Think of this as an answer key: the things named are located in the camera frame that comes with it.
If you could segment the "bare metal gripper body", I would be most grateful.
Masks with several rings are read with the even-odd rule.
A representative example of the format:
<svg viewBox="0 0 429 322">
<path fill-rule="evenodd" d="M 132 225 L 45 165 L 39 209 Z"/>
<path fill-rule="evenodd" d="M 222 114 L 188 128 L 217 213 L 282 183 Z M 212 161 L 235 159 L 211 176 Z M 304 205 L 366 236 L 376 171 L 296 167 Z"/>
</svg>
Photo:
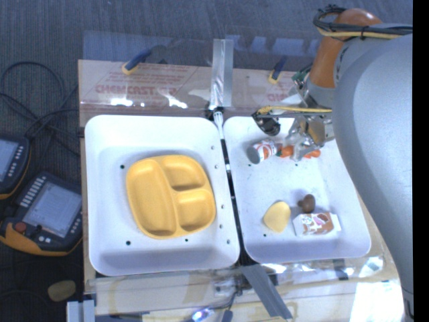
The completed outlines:
<svg viewBox="0 0 429 322">
<path fill-rule="evenodd" d="M 331 110 L 334 89 L 318 86 L 309 78 L 296 79 L 294 84 L 300 98 L 298 106 L 311 109 L 312 112 L 303 112 L 302 116 L 296 117 L 289 134 L 300 135 L 302 143 L 322 147 L 326 142 L 334 139 L 332 113 L 315 112 L 315 110 Z"/>
</svg>

